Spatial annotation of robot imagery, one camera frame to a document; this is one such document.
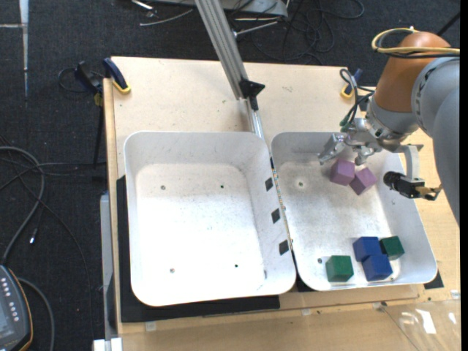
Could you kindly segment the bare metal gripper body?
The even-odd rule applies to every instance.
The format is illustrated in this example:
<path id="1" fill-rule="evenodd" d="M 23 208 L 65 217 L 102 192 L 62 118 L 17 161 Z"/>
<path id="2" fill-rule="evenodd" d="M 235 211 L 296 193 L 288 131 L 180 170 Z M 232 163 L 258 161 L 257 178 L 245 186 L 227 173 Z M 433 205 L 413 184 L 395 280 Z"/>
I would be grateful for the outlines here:
<path id="1" fill-rule="evenodd" d="M 354 118 L 341 128 L 346 135 L 344 142 L 358 156 L 371 156 L 383 149 L 395 151 L 401 141 L 402 134 L 392 131 L 371 117 Z"/>

